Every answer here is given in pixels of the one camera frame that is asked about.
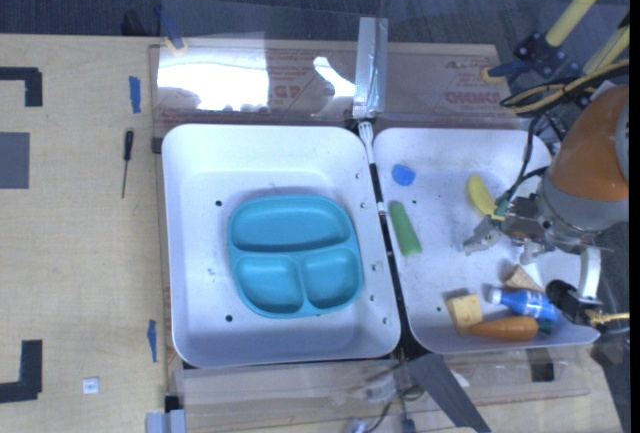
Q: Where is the white plastic tray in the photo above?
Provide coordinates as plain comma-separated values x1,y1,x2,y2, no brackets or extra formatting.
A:
372,126,602,355
160,122,403,369

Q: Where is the black cylinder on white bracket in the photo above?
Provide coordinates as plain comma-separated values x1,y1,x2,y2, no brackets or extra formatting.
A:
544,245,604,328

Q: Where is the black handled screwdriver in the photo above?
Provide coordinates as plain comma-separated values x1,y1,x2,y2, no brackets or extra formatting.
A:
120,129,135,200

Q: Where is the yellow banana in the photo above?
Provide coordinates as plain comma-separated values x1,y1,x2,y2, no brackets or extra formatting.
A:
466,172,500,215

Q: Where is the yellow cheese block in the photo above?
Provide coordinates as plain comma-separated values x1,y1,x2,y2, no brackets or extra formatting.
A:
445,291,484,335

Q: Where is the blue and white bottle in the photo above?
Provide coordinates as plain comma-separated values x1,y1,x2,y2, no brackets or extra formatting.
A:
483,284,559,323

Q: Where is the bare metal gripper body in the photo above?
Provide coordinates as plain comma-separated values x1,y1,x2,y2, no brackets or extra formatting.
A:
501,194,560,253

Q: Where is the tan pizza slice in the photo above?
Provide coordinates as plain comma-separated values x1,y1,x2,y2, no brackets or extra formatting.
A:
503,264,545,294

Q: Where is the small blue rounded piece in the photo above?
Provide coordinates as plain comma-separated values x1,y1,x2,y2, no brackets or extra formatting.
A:
391,163,417,188

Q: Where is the green cylinder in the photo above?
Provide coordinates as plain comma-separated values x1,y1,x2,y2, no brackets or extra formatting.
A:
388,200,423,258

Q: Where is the blue divided plate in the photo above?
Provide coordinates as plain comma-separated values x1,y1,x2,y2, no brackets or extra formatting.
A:
226,193,365,320

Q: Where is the orange carrot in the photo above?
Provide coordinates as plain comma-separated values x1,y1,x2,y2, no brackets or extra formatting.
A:
467,315,552,342

